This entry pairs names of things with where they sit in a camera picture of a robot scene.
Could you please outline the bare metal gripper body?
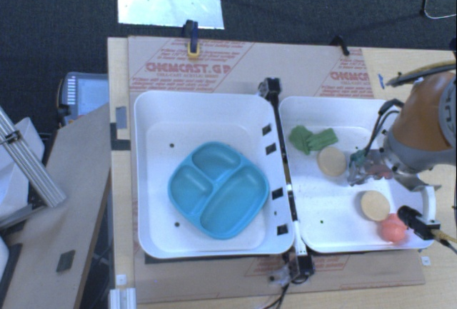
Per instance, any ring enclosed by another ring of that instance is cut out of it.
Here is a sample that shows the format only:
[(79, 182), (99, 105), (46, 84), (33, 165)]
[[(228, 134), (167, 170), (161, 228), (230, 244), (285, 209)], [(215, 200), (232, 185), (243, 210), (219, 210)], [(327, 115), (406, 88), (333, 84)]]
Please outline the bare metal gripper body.
[(400, 160), (386, 149), (371, 149), (363, 152), (360, 175), (372, 173), (376, 175), (374, 180), (391, 180), (402, 166)]

